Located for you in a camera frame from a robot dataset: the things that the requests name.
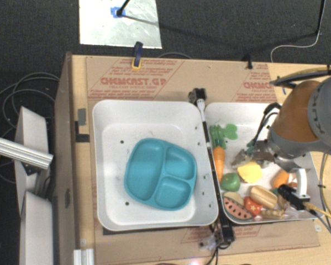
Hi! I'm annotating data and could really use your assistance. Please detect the green toy pepper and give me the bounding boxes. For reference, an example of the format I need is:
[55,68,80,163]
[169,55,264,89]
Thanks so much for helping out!
[219,172,241,192]

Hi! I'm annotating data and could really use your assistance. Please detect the blue divided plate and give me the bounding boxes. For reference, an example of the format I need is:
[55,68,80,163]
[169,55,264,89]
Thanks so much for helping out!
[123,137,198,212]

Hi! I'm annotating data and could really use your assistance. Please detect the brown cardboard board, red print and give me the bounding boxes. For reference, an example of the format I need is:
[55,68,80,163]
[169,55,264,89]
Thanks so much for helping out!
[85,56,321,259]

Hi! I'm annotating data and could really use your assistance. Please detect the yellow toy cheese slice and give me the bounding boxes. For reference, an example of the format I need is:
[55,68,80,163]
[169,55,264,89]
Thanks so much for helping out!
[237,161,263,183]

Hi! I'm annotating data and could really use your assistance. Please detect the red toy piece, yellow star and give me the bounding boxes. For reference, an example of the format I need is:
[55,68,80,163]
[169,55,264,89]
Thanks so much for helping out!
[243,196,264,218]

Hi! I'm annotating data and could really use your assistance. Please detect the orange carrot with green top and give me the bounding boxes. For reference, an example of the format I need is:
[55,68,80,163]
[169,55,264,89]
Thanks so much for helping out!
[209,124,227,184]

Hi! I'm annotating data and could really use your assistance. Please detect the beige toy potato slice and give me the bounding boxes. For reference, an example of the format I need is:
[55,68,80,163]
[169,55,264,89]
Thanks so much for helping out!
[223,190,245,206]

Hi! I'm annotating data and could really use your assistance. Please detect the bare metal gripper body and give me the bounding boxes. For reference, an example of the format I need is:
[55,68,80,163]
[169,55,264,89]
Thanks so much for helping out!
[246,140,278,167]

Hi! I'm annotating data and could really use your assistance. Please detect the brown toy bread roll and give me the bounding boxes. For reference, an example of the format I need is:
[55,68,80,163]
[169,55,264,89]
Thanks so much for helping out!
[249,185,279,210]

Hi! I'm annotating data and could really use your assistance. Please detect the beige toy croissant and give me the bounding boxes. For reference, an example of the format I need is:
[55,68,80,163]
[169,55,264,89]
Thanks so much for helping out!
[260,208,285,220]

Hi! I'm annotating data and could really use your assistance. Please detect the thin black and white rod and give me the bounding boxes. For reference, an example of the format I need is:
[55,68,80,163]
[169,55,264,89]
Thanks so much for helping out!
[196,99,225,224]

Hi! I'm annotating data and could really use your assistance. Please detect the small orange toy carrot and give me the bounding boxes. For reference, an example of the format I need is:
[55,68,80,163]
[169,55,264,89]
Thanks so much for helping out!
[272,169,291,189]

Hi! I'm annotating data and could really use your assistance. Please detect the red watermelon slice toy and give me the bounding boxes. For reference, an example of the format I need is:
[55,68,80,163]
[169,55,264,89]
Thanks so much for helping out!
[223,196,254,222]

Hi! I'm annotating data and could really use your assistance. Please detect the black cylinder on white bracket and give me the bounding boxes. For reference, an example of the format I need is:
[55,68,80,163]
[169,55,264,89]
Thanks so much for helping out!
[277,167,311,211]

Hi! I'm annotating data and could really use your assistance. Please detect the green leafy toy vegetable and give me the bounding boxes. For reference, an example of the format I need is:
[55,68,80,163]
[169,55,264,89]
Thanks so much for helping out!
[222,123,239,141]

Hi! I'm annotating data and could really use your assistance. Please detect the white plastic tray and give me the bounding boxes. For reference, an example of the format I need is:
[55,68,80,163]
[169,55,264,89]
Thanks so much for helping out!
[92,99,220,232]
[203,102,325,226]

